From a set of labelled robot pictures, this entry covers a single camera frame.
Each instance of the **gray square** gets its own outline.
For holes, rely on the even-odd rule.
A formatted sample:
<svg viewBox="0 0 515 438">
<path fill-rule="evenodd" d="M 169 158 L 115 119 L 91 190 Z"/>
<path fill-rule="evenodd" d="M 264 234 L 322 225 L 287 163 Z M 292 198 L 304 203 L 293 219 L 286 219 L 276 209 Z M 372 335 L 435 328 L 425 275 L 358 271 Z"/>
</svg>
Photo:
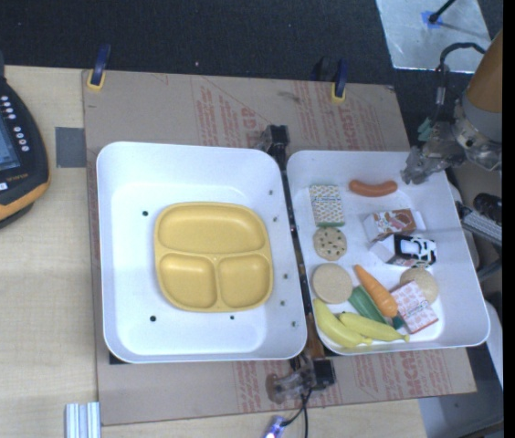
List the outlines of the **gray square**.
<svg viewBox="0 0 515 438">
<path fill-rule="evenodd" d="M 441 52 L 454 43 L 490 45 L 477 0 L 456 0 L 438 22 L 427 18 L 448 0 L 375 0 L 394 68 L 435 69 Z M 451 52 L 446 63 L 451 71 L 474 73 L 482 55 L 474 48 Z"/>
</svg>

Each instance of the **carrot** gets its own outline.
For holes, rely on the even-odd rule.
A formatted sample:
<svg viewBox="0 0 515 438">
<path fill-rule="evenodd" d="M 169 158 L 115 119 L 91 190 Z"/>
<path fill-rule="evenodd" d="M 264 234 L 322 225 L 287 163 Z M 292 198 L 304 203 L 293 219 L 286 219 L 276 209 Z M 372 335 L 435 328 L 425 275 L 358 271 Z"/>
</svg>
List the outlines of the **carrot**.
<svg viewBox="0 0 515 438">
<path fill-rule="evenodd" d="M 395 317 L 397 315 L 397 302 L 392 294 L 362 266 L 355 265 L 354 268 L 357 277 L 359 277 L 361 281 L 361 285 L 367 291 L 369 297 L 372 298 L 373 302 L 375 302 L 379 311 L 381 311 L 385 317 Z"/>
</svg>

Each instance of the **yellow plate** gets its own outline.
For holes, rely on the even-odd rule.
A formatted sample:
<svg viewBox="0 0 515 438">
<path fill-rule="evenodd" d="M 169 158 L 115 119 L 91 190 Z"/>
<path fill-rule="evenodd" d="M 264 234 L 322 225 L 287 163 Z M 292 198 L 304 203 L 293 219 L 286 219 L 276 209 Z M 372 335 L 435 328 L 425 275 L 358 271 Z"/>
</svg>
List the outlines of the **yellow plate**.
<svg viewBox="0 0 515 438">
<path fill-rule="evenodd" d="M 190 311 L 238 311 L 270 296 L 272 256 L 266 226 L 231 203 L 177 203 L 154 227 L 156 276 L 164 296 Z"/>
</svg>

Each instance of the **black floor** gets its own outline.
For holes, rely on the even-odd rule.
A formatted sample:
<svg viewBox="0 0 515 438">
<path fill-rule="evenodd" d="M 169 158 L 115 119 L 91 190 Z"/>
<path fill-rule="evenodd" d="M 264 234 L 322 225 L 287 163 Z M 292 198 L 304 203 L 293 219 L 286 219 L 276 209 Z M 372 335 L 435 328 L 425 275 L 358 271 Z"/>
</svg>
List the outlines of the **black floor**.
<svg viewBox="0 0 515 438">
<path fill-rule="evenodd" d="M 491 38 L 503 2 L 478 0 Z M 392 67 L 375 0 L 0 0 L 6 64 L 90 68 L 102 43 L 109 69 L 164 73 L 309 79 L 345 58 L 349 82 L 395 87 L 412 144 L 436 98 L 433 72 Z"/>
</svg>

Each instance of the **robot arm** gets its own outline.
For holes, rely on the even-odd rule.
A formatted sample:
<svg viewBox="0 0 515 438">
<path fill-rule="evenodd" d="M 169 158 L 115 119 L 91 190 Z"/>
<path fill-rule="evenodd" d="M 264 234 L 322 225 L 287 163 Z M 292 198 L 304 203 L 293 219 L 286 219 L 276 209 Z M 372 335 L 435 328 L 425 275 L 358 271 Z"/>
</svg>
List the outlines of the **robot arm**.
<svg viewBox="0 0 515 438">
<path fill-rule="evenodd" d="M 503 30 L 491 42 L 467 89 L 457 100 L 454 122 L 436 122 L 423 147 L 413 147 L 401 171 L 406 183 L 422 183 L 434 172 L 466 160 L 501 170 Z"/>
</svg>

